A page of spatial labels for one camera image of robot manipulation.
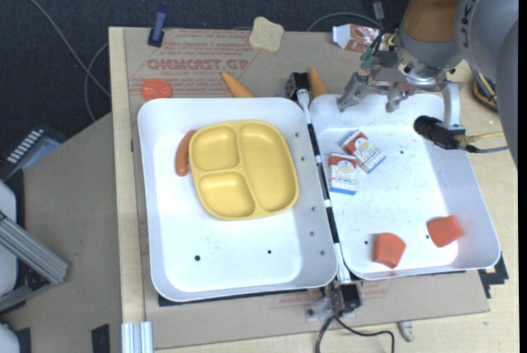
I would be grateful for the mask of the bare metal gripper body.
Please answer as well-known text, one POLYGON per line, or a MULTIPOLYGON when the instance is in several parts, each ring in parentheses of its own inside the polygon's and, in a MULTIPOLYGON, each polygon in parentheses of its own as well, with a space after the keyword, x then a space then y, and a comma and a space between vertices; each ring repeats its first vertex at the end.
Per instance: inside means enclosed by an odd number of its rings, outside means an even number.
POLYGON ((365 54, 361 57, 361 69, 379 93, 439 91, 438 82, 445 75, 445 69, 430 67, 412 56, 397 53, 365 54))

